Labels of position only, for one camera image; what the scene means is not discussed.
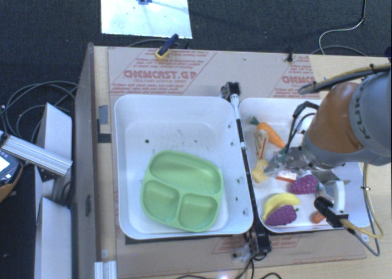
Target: wooden table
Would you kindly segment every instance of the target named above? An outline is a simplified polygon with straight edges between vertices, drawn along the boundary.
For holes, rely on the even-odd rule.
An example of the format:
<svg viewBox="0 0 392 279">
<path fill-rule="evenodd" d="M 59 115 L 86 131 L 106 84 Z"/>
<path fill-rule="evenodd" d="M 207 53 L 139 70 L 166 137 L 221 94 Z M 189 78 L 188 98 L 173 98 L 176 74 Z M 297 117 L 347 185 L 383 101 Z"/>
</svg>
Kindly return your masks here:
<svg viewBox="0 0 392 279">
<path fill-rule="evenodd" d="M 370 63 L 385 64 L 385 58 L 363 58 L 350 56 L 317 56 L 310 55 L 309 61 L 316 80 L 331 77 L 339 72 L 345 72 Z M 96 106 L 108 105 L 108 47 L 94 47 L 94 71 L 96 86 Z M 100 127 L 102 133 L 111 133 L 110 124 Z M 115 211 L 113 206 L 113 180 L 108 173 L 112 173 L 111 143 L 99 143 L 97 147 L 98 171 L 99 171 L 99 207 L 101 219 L 100 247 L 104 248 L 103 260 L 116 260 L 115 241 Z M 254 278 L 260 278 L 269 272 L 277 272 L 282 278 L 386 278 L 392 271 L 392 223 L 391 223 L 391 164 L 382 167 L 369 167 L 369 186 L 371 187 L 371 199 L 376 217 L 383 227 L 384 238 L 380 243 L 381 257 L 375 257 L 366 251 L 367 258 L 323 262 L 315 264 L 299 264 L 290 266 L 263 267 L 262 263 L 256 262 Z M 250 271 L 243 278 L 250 278 Z M 235 278 L 239 270 L 224 272 L 198 273 L 208 278 Z M 176 278 L 179 275 L 164 276 L 161 278 Z"/>
</svg>

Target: toy carrot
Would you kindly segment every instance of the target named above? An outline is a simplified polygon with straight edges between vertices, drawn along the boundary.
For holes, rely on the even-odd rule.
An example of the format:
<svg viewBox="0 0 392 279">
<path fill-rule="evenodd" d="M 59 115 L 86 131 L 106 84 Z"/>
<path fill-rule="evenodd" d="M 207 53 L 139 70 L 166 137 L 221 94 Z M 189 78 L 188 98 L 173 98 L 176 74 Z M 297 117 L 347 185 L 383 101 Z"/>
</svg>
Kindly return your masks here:
<svg viewBox="0 0 392 279">
<path fill-rule="evenodd" d="M 269 141 L 279 148 L 285 147 L 284 141 L 281 137 L 275 132 L 275 130 L 266 122 L 258 122 L 255 117 L 251 120 L 250 124 L 257 125 L 257 130 L 264 130 L 268 133 Z"/>
</svg>

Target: orange carrot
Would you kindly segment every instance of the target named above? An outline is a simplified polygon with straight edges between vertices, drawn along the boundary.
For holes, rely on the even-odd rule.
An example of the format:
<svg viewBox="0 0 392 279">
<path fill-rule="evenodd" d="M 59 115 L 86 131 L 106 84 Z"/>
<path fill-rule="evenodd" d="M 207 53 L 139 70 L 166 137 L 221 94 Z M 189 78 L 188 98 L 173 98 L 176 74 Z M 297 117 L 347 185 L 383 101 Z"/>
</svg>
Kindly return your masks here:
<svg viewBox="0 0 392 279">
<path fill-rule="evenodd" d="M 325 219 L 325 217 L 324 217 L 321 213 L 315 212 L 315 213 L 312 215 L 311 221 L 312 221 L 313 223 L 317 224 L 317 223 L 320 223 L 320 222 L 322 221 L 322 219 Z"/>
<path fill-rule="evenodd" d="M 262 129 L 262 130 L 266 131 L 268 133 L 269 141 L 271 143 L 275 144 L 279 148 L 285 147 L 284 141 L 281 139 L 281 137 L 277 134 L 277 132 L 275 132 L 275 130 L 268 123 L 260 122 L 257 125 L 257 129 L 258 130 Z"/>
</svg>

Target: yellow banana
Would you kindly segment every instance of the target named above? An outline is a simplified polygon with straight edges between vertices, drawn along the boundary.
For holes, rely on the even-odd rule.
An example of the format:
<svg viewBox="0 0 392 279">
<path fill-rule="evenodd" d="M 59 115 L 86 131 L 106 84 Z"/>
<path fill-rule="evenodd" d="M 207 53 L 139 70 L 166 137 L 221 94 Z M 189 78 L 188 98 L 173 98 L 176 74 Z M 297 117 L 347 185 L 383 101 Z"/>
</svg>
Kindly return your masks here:
<svg viewBox="0 0 392 279">
<path fill-rule="evenodd" d="M 267 201 L 264 203 L 264 214 L 262 216 L 263 220 L 266 220 L 268 215 L 282 205 L 299 205 L 300 199 L 296 197 L 292 193 L 279 193 L 274 196 L 271 196 Z"/>
</svg>

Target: white tray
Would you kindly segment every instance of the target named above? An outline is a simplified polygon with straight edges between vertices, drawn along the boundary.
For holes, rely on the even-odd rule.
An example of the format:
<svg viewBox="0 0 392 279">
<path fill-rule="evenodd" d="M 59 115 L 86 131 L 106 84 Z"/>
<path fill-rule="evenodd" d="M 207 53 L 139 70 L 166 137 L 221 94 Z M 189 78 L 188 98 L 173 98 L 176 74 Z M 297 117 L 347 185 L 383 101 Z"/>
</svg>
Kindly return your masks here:
<svg viewBox="0 0 392 279">
<path fill-rule="evenodd" d="M 256 165 L 256 148 L 254 142 L 254 132 L 256 126 L 250 124 L 252 117 L 256 117 L 259 122 L 267 122 L 287 142 L 290 125 L 292 123 L 292 115 L 296 107 L 303 103 L 305 99 L 276 99 L 276 98 L 248 98 L 240 103 L 239 112 L 243 124 L 244 139 L 247 147 L 247 157 L 251 170 Z M 313 103 L 319 104 L 320 101 L 311 100 Z M 305 114 L 314 112 L 311 109 L 305 109 L 298 121 Z M 306 129 L 310 124 L 311 118 L 304 121 L 303 128 Z M 292 142 L 292 147 L 301 144 L 303 136 L 297 134 Z M 273 157 L 275 151 L 279 148 L 269 143 L 265 153 L 265 159 L 268 161 Z M 369 225 L 366 207 L 363 199 L 362 173 L 357 162 L 348 162 L 344 167 L 337 167 L 333 172 L 341 180 L 350 180 L 345 188 L 345 211 L 349 213 L 350 221 L 359 226 L 365 227 Z M 289 183 L 269 178 L 261 183 L 254 183 L 255 198 L 258 207 L 259 216 L 263 214 L 263 206 L 265 201 L 276 193 L 284 193 L 288 191 Z M 297 212 L 297 219 L 286 225 L 271 227 L 265 225 L 267 229 L 275 233 L 289 232 L 307 232 L 329 230 L 332 227 L 323 220 L 319 224 L 314 224 L 310 220 L 310 216 L 315 212 L 313 205 L 315 196 L 313 194 L 299 195 L 301 201 L 300 210 Z"/>
<path fill-rule="evenodd" d="M 236 118 L 219 97 L 129 94 L 114 107 L 119 188 L 119 223 L 138 240 L 241 234 L 253 223 Z M 213 162 L 224 178 L 216 223 L 205 232 L 187 232 L 148 218 L 140 203 L 149 160 L 161 150 L 190 153 Z"/>
</svg>

